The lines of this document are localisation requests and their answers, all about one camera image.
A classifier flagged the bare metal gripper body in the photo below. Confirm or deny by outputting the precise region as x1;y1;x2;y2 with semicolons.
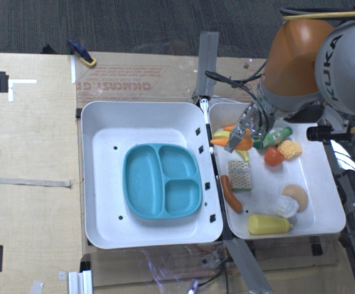
234;102;260;139

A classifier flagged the orange pepper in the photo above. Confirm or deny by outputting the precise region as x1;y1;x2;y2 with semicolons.
234;135;254;152

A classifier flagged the yellow banana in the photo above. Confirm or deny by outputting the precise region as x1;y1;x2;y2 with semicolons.
235;149;251;163

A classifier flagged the green plastic bottle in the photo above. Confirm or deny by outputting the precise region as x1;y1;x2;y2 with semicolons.
253;126;294;151

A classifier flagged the white and green carton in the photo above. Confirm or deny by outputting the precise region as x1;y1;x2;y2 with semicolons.
227;160;253;192

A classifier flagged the red pepper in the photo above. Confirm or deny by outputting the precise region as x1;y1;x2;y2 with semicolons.
263;146;286;167

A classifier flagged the yellow corn cob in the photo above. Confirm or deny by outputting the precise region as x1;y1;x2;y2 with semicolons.
277;139;303;160

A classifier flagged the brown sausage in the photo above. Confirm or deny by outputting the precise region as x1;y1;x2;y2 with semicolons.
220;174;243;213

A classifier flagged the white plastic tray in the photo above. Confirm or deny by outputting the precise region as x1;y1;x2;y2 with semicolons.
80;100;224;250
208;102;348;241

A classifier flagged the beige bread roll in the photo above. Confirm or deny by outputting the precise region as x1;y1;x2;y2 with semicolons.
281;184;309;213

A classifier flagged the white cauliflower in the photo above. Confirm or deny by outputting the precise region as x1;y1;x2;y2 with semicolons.
275;195;300;219

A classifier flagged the yellow squeeze bottle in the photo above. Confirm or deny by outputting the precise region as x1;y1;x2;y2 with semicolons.
247;213;294;236

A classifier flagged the blue divided plate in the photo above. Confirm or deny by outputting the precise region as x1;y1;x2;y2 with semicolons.
122;143;204;221

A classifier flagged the brown cardboard board red print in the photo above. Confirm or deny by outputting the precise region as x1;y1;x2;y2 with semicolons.
74;51;351;288

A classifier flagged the black cylinder on white bracket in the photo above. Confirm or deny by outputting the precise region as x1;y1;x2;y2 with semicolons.
306;105;351;143

